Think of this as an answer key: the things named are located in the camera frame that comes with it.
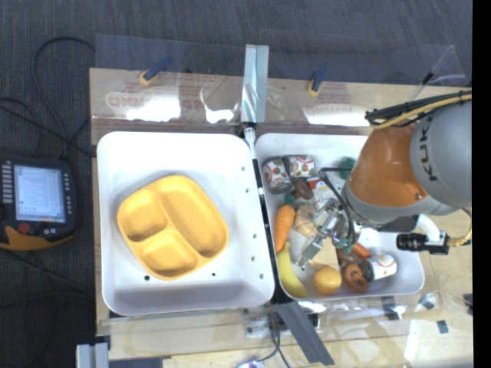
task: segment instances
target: blue clamp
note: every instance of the blue clamp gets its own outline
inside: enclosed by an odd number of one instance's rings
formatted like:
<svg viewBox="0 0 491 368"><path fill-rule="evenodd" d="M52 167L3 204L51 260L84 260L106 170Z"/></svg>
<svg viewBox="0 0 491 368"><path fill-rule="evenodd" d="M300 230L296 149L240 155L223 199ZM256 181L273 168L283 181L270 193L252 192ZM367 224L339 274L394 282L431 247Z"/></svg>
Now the blue clamp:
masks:
<svg viewBox="0 0 491 368"><path fill-rule="evenodd" d="M310 84L308 85L308 90L307 92L313 96L317 97L320 90L321 90L321 83L324 80L324 76L326 71L328 70L328 66L326 64L321 64L319 68L312 72L312 75L310 76Z"/></svg>
<svg viewBox="0 0 491 368"><path fill-rule="evenodd" d="M167 69L167 65L169 65L171 62L172 59L170 57L164 57L158 60L158 62L156 62L152 67L140 74L141 84L148 86L152 82L156 81L159 73L161 71L165 71Z"/></svg>

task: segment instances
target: dark gray carpet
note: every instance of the dark gray carpet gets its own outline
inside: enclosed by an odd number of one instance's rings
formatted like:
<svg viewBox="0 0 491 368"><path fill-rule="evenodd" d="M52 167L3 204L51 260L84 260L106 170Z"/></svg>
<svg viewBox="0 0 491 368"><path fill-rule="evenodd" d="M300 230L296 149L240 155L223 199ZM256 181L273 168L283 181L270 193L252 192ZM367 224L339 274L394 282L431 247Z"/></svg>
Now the dark gray carpet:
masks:
<svg viewBox="0 0 491 368"><path fill-rule="evenodd" d="M141 68L128 54L131 40L113 48L97 35L221 44L236 47L228 56L176 62L175 70L242 74L244 45L270 45L270 75L305 79L321 61L328 80L417 84L449 45L449 64L461 73L458 84L472 80L473 0L0 0L0 97L32 107L38 122L70 136L87 118L87 69L97 66ZM36 61L40 85L63 123L56 124L33 82L33 57L48 39L79 37L49 44ZM20 104L1 105L31 118ZM63 142L19 117L0 110L0 152L56 157ZM89 151L86 124L74 143ZM91 165L73 147L68 162L78 185L80 228L66 244L18 257L94 291ZM0 252L0 367L70 368L75 348L94 342L94 304L84 297L37 298L55 291L80 292L17 258Z"/></svg>

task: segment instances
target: red button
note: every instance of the red button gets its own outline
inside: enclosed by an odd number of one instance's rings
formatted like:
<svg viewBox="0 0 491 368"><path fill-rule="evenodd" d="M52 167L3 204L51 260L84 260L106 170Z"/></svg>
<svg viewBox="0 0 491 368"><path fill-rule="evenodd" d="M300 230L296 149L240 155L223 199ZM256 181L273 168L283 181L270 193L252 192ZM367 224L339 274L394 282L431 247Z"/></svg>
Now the red button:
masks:
<svg viewBox="0 0 491 368"><path fill-rule="evenodd" d="M31 226L27 222L22 222L18 225L17 232L21 235L27 235L31 231Z"/></svg>

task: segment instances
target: yellow plate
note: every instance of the yellow plate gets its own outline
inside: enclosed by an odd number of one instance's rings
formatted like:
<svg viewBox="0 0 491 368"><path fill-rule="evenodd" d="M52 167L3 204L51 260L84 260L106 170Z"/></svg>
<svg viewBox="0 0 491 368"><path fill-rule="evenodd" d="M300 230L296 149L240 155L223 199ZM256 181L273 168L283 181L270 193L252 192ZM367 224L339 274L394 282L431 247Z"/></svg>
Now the yellow plate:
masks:
<svg viewBox="0 0 491 368"><path fill-rule="evenodd" d="M216 258L229 229L212 200L185 176L167 176L128 196L117 211L126 243L146 270L180 278Z"/></svg>

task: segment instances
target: yellow banana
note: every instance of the yellow banana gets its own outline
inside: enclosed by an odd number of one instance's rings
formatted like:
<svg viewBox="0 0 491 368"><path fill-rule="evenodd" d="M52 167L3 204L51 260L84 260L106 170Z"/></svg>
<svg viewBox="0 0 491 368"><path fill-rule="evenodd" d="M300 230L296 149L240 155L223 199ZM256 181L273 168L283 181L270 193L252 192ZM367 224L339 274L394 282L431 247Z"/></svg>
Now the yellow banana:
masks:
<svg viewBox="0 0 491 368"><path fill-rule="evenodd" d="M295 297L307 297L307 289L297 278L292 269L292 261L290 260L290 242L287 241L283 249L278 253L278 272L279 280L283 288Z"/></svg>

